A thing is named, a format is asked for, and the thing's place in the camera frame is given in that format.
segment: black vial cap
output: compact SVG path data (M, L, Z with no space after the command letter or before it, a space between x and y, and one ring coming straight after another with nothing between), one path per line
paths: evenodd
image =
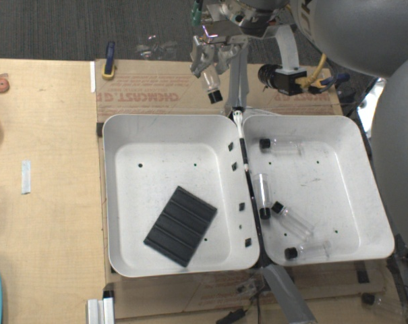
M259 216L261 219L269 219L271 217L270 208L260 208Z
M104 290L103 291L103 298L112 298L114 299L114 291L113 290Z
M269 149L270 146L271 146L271 140L269 140L268 138L259 140L259 147L261 149Z
M285 258L287 260L294 259L298 257L298 251L295 247L290 247L285 250Z
M220 90L215 90L215 91L210 92L208 94L208 97L210 98L210 102L212 105L217 102L223 101L223 97L222 97Z
M284 207L285 206L282 203L275 202L274 205L272 206L271 210L273 210L275 213L280 213L283 210Z
M373 305L376 297L370 293L364 293L361 295L361 301L363 304Z

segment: metal bracket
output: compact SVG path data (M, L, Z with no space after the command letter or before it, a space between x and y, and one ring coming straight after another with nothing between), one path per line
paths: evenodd
M284 73L297 71L299 69L298 50L291 27L289 25L280 26L275 38L279 45Z
M269 265L263 268L262 273L289 324L317 323L284 267Z
M87 301L87 324L115 324L114 299Z
M201 72L213 63L214 53L214 45L202 42L199 36L193 36L193 47L190 53L193 62L190 65L190 71L195 77L199 78Z
M217 74L225 73L229 69L229 63L241 51L241 45L229 45L217 49L218 62L216 65Z
M247 78L248 44L231 60L229 73L229 97L225 104L225 113L230 114L232 107L247 106L249 82Z

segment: clear plastic tube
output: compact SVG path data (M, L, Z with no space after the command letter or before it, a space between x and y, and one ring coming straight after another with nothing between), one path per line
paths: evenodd
M376 315L391 316L394 319L408 318L408 305L401 303L399 299L388 297L385 294L363 293L361 301Z
M220 78L214 65L209 65L201 72L201 85L202 89L207 93L219 90Z
M286 248L285 257L290 260L314 259L316 257L328 258L331 254L332 246L328 240L304 242L296 247Z
M270 206L272 201L268 176L264 173L256 174L253 180L253 188L260 218L269 219L271 217Z
M291 208L275 202L271 209L280 224L298 238L307 241L313 235L314 226Z
M274 153L282 155L285 153L298 153L303 152L303 147L300 140L279 140L273 138L261 138L259 139L259 149L263 153Z

